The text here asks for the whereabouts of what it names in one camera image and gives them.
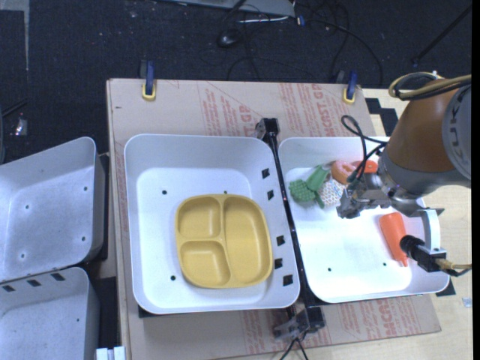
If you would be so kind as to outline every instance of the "yellow plate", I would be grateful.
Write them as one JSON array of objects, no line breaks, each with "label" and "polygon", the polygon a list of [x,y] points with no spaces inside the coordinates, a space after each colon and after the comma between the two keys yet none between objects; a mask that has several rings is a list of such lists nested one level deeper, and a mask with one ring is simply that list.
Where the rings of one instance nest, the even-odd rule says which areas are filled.
[{"label": "yellow plate", "polygon": [[248,197],[186,199],[176,212],[175,234],[181,271],[198,287],[249,287],[272,272],[269,228],[262,209]]}]

